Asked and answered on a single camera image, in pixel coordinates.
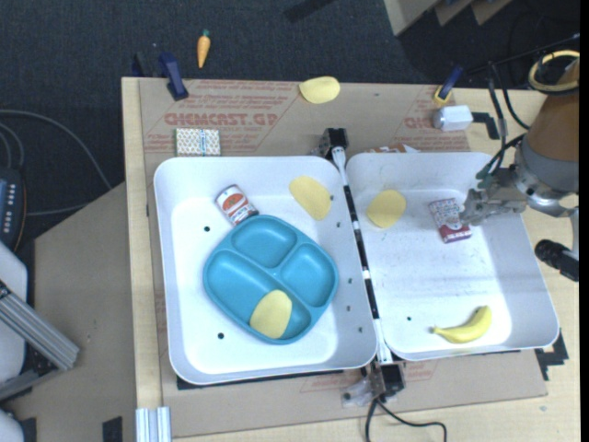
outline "toy carrot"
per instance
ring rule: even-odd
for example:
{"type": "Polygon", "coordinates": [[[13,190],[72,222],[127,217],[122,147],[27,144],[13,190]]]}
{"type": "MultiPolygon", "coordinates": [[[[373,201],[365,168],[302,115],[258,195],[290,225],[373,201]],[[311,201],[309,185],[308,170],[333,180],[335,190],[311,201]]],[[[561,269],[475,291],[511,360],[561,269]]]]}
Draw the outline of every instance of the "toy carrot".
{"type": "Polygon", "coordinates": [[[206,56],[211,48],[211,38],[209,37],[209,30],[205,29],[201,37],[196,42],[196,56],[199,61],[199,69],[202,69],[206,56]]]}

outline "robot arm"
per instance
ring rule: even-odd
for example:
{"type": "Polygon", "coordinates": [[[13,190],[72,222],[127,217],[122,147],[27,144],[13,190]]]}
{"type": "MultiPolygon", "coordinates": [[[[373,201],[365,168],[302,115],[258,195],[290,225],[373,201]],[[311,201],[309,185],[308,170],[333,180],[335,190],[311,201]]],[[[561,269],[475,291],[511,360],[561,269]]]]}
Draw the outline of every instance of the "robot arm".
{"type": "Polygon", "coordinates": [[[579,281],[579,207],[566,208],[560,201],[579,194],[580,71],[577,57],[559,81],[566,90],[550,92],[530,130],[507,145],[515,147],[514,163],[505,169],[486,166],[460,214],[463,224],[473,226],[492,215],[522,213],[527,206],[553,217],[569,217],[572,248],[545,239],[537,244],[536,255],[574,281],[579,281]]]}

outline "can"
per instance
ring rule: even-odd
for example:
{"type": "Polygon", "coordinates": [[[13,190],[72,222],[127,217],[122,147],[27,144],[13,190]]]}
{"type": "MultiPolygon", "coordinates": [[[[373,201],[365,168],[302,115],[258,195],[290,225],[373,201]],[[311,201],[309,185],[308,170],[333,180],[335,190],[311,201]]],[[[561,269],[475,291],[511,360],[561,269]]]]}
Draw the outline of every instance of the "can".
{"type": "Polygon", "coordinates": [[[260,212],[249,201],[245,193],[237,185],[229,185],[220,192],[215,202],[227,216],[233,226],[237,226],[250,216],[258,215],[260,212]]]}

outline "blue plate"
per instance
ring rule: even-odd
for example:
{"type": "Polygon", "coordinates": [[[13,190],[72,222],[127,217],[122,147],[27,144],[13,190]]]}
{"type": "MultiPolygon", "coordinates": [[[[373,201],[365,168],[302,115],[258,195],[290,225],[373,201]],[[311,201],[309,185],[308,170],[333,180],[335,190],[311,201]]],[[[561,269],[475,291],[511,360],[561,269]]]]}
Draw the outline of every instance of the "blue plate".
{"type": "Polygon", "coordinates": [[[269,343],[293,343],[321,317],[338,287],[331,257],[307,235],[282,219],[256,215],[237,225],[204,265],[204,289],[236,323],[269,343]],[[282,290],[293,302],[279,339],[249,326],[260,300],[282,290]]]}

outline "banana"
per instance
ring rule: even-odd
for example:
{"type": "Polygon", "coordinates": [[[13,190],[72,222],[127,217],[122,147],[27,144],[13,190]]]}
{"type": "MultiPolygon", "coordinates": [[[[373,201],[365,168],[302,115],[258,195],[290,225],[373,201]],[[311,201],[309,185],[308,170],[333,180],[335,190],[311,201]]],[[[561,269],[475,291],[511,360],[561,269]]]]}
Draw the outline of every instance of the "banana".
{"type": "Polygon", "coordinates": [[[477,308],[472,317],[461,326],[439,328],[433,326],[432,332],[446,338],[451,343],[469,343],[482,337],[491,326],[491,308],[483,306],[477,308]]]}

